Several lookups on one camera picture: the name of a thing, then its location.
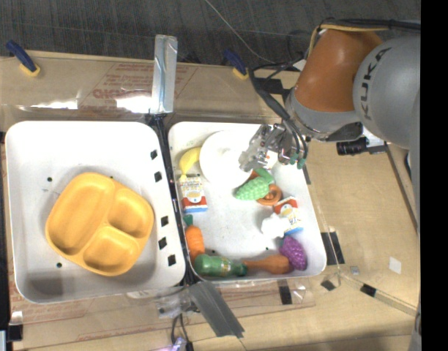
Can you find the green grapes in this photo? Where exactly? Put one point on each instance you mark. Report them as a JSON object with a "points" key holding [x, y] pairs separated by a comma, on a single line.
{"points": [[254, 188]]}

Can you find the white and red carton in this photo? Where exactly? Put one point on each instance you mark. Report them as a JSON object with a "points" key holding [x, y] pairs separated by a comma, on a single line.
{"points": [[291, 214], [193, 196]]}

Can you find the white lumpy toy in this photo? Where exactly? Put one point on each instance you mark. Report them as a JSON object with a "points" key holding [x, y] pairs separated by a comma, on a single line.
{"points": [[273, 226]]}

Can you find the orange doughnut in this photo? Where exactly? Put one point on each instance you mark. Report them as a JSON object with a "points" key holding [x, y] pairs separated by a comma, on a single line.
{"points": [[272, 196]]}

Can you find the white plastic tray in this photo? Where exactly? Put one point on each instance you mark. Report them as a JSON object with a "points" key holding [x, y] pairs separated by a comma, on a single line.
{"points": [[231, 229], [33, 152]]}

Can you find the yellow divided plate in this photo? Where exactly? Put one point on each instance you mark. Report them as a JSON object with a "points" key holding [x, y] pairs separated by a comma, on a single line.
{"points": [[99, 225]]}

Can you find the orange carrot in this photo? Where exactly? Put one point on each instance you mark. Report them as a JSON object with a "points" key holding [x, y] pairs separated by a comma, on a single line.
{"points": [[194, 238]]}

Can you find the black cylinder on white bracket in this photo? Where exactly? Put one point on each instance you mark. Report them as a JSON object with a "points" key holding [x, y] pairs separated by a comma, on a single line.
{"points": [[352, 146]]}

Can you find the white round plate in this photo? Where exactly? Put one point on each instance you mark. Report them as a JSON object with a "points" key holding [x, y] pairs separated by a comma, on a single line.
{"points": [[218, 155]]}

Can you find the brown chicken drumstick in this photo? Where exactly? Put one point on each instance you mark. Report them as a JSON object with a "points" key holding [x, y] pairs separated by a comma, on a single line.
{"points": [[271, 264]]}

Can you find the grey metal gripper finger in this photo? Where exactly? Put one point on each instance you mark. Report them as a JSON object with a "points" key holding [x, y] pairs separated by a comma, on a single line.
{"points": [[250, 160]]}

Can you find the yellow banana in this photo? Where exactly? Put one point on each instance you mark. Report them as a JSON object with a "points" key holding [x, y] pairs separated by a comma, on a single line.
{"points": [[188, 159]]}

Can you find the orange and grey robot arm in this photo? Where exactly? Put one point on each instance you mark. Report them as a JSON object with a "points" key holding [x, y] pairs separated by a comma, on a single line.
{"points": [[337, 71]]}

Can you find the purple grapes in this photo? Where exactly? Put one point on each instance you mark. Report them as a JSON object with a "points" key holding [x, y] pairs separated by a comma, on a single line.
{"points": [[294, 252]]}

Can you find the green bottle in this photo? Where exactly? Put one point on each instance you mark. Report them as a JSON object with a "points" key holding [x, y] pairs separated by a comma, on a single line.
{"points": [[214, 265]]}

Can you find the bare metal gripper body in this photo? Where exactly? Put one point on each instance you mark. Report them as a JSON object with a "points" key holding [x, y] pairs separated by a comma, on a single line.
{"points": [[271, 141]]}

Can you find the brown cardboard board, red print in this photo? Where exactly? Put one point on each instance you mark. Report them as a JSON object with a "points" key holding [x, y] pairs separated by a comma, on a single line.
{"points": [[85, 82]]}

